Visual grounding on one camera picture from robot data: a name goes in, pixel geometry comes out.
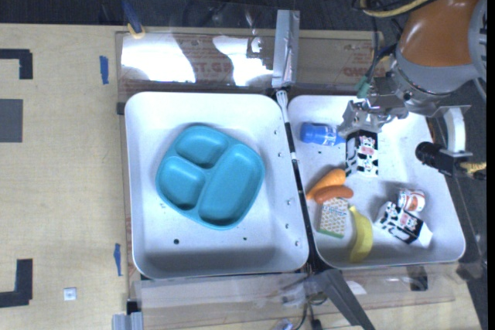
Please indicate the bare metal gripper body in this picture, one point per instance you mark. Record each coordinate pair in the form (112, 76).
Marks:
(388, 98)

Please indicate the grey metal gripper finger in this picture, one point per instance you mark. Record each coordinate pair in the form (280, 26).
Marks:
(377, 123)
(354, 114)

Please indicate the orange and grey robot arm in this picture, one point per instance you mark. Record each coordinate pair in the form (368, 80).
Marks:
(437, 31)

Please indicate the cow print milk carton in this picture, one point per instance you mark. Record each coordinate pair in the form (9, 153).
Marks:
(402, 224)
(363, 156)

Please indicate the blue plastic bottle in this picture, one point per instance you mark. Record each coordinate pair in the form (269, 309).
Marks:
(315, 133)

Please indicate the white plastic tray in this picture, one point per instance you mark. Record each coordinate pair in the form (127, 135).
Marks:
(417, 174)
(154, 243)

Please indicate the orange carrot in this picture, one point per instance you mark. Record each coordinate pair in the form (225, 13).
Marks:
(330, 178)

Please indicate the orange sausage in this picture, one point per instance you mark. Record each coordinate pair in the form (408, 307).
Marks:
(332, 194)

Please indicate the white and orange small can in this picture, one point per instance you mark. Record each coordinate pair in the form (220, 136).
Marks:
(412, 201)

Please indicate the yellow patterned packet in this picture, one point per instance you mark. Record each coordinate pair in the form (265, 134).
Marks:
(333, 218)

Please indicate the yellow banana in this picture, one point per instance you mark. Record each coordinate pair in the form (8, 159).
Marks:
(363, 235)

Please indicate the blue divided plate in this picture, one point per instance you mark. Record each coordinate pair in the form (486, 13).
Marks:
(228, 181)

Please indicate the black cylinder on white bracket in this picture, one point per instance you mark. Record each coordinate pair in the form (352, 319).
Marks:
(441, 158)

